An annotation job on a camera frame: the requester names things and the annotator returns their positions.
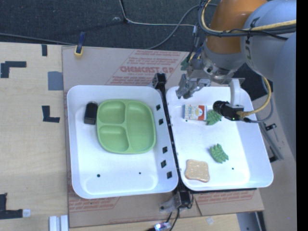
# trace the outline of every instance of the slice of bread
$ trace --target slice of bread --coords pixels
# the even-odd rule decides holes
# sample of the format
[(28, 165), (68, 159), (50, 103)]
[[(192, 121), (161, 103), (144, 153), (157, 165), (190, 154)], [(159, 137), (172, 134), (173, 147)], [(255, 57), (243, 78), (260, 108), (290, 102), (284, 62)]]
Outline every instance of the slice of bread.
[(208, 182), (210, 180), (210, 175), (208, 173), (207, 162), (196, 161), (192, 159), (187, 160), (185, 177), (190, 180)]

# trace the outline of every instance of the table surface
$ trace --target table surface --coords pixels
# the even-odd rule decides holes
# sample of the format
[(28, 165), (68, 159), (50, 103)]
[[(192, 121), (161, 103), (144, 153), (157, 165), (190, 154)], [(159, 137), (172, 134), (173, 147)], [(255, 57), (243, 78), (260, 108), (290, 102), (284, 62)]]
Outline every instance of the table surface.
[[(62, 46), (49, 45), (42, 57), (40, 44), (0, 43), (0, 62), (26, 61), (0, 78), (0, 194), (7, 195), (7, 210), (30, 209), (31, 217), (0, 220), (1, 230), (48, 230), (50, 216), (68, 215), (64, 131), (64, 94), (48, 90), (48, 72), (62, 72)], [(42, 106), (59, 123), (42, 122)], [(236, 214), (180, 218), (174, 230), (239, 231)], [(153, 221), (75, 231), (145, 231)]]

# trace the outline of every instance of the cardboard box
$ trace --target cardboard box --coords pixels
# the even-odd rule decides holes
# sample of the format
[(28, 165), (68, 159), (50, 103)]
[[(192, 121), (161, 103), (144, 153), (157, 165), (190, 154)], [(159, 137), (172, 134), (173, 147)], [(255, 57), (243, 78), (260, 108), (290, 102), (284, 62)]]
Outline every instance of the cardboard box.
[[(166, 89), (177, 86), (183, 74), (180, 63), (188, 53), (84, 47), (82, 56), (76, 57), (74, 49), (62, 48), (70, 227), (166, 220), (169, 212), (160, 210), (160, 204), (168, 201), (173, 196), (172, 192), (91, 200), (75, 194), (71, 182), (66, 95), (76, 85), (148, 86), (152, 84), (155, 73), (166, 74)], [(182, 210), (180, 218), (264, 209), (258, 189), (207, 192), (193, 196), (192, 208)]]

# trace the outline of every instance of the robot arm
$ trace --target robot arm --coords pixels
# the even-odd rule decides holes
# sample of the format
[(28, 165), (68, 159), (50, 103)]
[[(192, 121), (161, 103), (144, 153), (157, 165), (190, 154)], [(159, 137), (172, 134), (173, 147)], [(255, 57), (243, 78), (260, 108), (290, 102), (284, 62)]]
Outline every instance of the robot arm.
[(178, 98), (190, 98), (211, 82), (230, 84), (246, 63), (273, 82), (277, 113), (295, 157), (296, 0), (220, 0), (209, 26), (210, 1), (200, 2), (198, 21), (206, 39), (188, 62)]

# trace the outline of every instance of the green plate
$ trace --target green plate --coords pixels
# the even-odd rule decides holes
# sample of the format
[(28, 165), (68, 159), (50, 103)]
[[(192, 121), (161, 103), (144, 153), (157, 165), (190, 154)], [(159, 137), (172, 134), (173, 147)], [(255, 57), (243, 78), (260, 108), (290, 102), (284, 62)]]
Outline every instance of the green plate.
[(153, 113), (139, 101), (102, 102), (97, 110), (96, 126), (99, 142), (109, 152), (140, 154), (151, 150), (156, 143)]

